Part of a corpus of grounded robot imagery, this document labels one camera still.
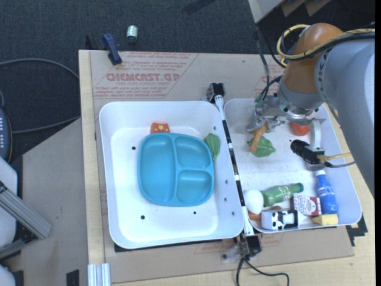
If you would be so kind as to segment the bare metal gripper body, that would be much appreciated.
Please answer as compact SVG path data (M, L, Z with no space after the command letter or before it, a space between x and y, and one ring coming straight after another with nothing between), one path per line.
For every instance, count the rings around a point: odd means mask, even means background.
M314 110L299 108L289 102L283 95L259 95L255 99L253 114L263 118L263 125L267 119L280 120L282 124L293 122L298 125L307 125L308 118Z

